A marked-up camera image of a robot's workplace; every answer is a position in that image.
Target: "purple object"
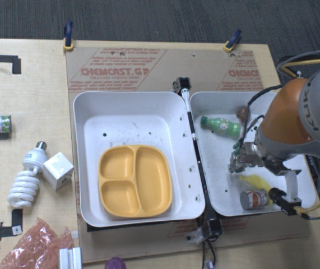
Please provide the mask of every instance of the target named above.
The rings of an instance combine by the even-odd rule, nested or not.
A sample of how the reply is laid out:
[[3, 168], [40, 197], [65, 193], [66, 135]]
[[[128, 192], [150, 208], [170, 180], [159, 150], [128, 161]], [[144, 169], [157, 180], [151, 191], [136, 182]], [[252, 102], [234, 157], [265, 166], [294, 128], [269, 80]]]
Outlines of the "purple object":
[[105, 269], [126, 269], [126, 264], [121, 258], [113, 257], [106, 262]]

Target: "green plastic bottle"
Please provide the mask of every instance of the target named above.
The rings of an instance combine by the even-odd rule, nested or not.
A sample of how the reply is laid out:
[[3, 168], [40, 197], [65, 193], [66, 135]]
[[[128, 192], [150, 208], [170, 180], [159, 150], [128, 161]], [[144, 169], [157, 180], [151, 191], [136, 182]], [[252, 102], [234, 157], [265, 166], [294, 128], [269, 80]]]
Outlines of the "green plastic bottle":
[[201, 125], [208, 127], [215, 132], [224, 133], [225, 135], [232, 136], [234, 138], [239, 137], [241, 130], [239, 123], [233, 123], [222, 118], [209, 119], [207, 117], [202, 117]]

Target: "clamp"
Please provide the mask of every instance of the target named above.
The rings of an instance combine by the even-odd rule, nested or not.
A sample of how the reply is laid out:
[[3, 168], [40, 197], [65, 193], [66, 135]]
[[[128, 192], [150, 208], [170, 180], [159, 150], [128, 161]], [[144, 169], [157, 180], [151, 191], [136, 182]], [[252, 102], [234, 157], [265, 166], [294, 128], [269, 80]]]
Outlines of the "clamp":
[[67, 21], [64, 27], [64, 50], [65, 51], [72, 51], [74, 44], [71, 38], [72, 32], [72, 21]]
[[231, 39], [229, 39], [226, 44], [223, 46], [223, 50], [227, 53], [231, 52], [233, 50], [233, 48], [235, 47], [235, 45], [239, 42], [241, 36], [240, 33], [242, 31], [241, 30], [237, 30], [236, 33], [234, 33], [234, 35], [231, 37]]

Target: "gray carpet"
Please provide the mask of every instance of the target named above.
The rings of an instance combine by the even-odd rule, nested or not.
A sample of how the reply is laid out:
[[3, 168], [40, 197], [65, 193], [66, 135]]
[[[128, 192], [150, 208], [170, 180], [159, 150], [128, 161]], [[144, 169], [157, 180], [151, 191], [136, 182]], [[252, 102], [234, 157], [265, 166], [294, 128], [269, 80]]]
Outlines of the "gray carpet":
[[0, 0], [0, 38], [62, 39], [68, 20], [76, 40], [224, 43], [241, 29], [275, 64], [320, 50], [320, 0]]

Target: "cable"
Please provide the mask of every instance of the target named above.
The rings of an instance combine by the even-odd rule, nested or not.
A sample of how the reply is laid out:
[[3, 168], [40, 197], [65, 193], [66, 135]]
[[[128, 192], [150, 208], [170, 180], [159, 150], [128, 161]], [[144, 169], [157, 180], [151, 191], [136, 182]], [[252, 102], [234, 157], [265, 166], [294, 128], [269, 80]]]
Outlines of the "cable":
[[[290, 58], [295, 57], [296, 55], [292, 56], [284, 56], [282, 58], [277, 59], [277, 63], [282, 63]], [[320, 55], [306, 55], [305, 57], [297, 58], [296, 61], [308, 61], [308, 60], [314, 60], [320, 58]]]
[[214, 241], [205, 240], [202, 242], [202, 269], [204, 269], [204, 267], [205, 267], [205, 242], [207, 242], [208, 247], [210, 247], [212, 255], [213, 255], [212, 265], [214, 266], [216, 264], [216, 253], [211, 245], [211, 243]]
[[289, 62], [289, 63], [283, 65], [282, 67], [301, 66], [301, 65], [309, 65], [309, 64], [320, 64], [320, 59], [298, 61], [298, 62]]
[[306, 214], [306, 213], [309, 213], [309, 212], [311, 212], [311, 211], [313, 211], [315, 209], [320, 208], [320, 204], [314, 205], [314, 206], [312, 206], [310, 208], [302, 208], [301, 206], [294, 206], [293, 208], [294, 208], [294, 210], [296, 211], [297, 214]]
[[306, 219], [306, 220], [319, 220], [320, 219], [320, 216], [318, 216], [318, 217], [310, 217], [307, 214], [302, 214], [301, 217]]
[[285, 72], [287, 74], [287, 76], [290, 76], [292, 78], [298, 78], [298, 75], [294, 71], [292, 71], [291, 69], [281, 67], [281, 70], [283, 72]]
[[303, 57], [308, 57], [308, 56], [311, 56], [311, 55], [320, 55], [320, 50], [318, 51], [312, 51], [312, 52], [307, 52], [307, 53], [303, 53], [303, 54], [300, 54], [300, 55], [295, 55], [291, 58], [288, 58], [287, 60], [279, 63], [276, 67], [277, 71], [279, 71], [280, 73], [284, 74], [287, 76], [287, 74], [289, 74], [288, 72], [285, 72], [285, 70], [282, 69], [282, 67], [286, 64], [288, 64], [289, 62], [292, 62], [292, 61], [297, 61], [298, 59], [300, 58], [303, 58]]
[[256, 124], [256, 122], [261, 119], [264, 118], [265, 116], [263, 114], [259, 115], [257, 118], [255, 118], [252, 123], [249, 125], [248, 129], [247, 129], [247, 133], [251, 130], [251, 128]]
[[277, 86], [272, 86], [272, 87], [268, 87], [263, 89], [262, 91], [256, 93], [247, 103], [247, 111], [245, 113], [245, 120], [244, 120], [244, 130], [243, 130], [243, 134], [242, 134], [242, 138], [240, 138], [239, 142], [239, 148], [241, 148], [243, 146], [243, 142], [245, 139], [245, 136], [247, 134], [247, 124], [248, 124], [248, 119], [249, 119], [249, 107], [251, 106], [251, 104], [257, 100], [260, 96], [272, 91], [272, 90], [278, 90], [280, 88], [282, 88], [283, 85], [277, 85]]

